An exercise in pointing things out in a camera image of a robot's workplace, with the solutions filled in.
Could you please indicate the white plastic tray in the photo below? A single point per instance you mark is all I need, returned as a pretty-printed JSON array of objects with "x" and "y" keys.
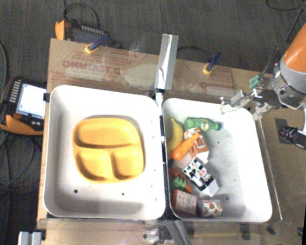
[
  {"x": 66, "y": 136},
  {"x": 241, "y": 167}
]

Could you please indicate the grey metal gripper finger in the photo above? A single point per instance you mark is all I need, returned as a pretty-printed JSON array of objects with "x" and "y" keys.
[
  {"x": 236, "y": 100},
  {"x": 261, "y": 111}
]

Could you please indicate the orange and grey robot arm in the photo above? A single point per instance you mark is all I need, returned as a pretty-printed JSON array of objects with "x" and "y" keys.
[{"x": 305, "y": 48}]

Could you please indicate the small can with tomato print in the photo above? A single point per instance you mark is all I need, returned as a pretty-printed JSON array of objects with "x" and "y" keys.
[{"x": 210, "y": 208}]

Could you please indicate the yellow banana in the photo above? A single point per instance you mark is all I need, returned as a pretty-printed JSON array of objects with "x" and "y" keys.
[{"x": 175, "y": 135}]

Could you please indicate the orange and white carton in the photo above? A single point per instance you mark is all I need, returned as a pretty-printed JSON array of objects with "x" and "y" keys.
[{"x": 201, "y": 146}]

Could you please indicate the black and white milk carton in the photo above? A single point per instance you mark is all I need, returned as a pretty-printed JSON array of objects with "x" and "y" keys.
[{"x": 200, "y": 175}]

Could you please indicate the green plastic bottle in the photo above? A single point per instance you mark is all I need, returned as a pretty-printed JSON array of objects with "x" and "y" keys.
[{"x": 199, "y": 123}]

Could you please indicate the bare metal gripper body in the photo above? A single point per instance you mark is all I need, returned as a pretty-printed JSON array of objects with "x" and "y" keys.
[{"x": 285, "y": 95}]

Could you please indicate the brown cardboard board red print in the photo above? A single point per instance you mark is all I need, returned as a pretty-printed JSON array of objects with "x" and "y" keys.
[{"x": 99, "y": 66}]

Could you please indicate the yellow divided plate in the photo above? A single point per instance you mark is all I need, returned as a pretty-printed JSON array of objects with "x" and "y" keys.
[{"x": 107, "y": 141}]

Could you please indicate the orange carrot with green top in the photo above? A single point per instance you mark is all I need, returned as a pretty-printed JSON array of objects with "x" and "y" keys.
[{"x": 179, "y": 181}]

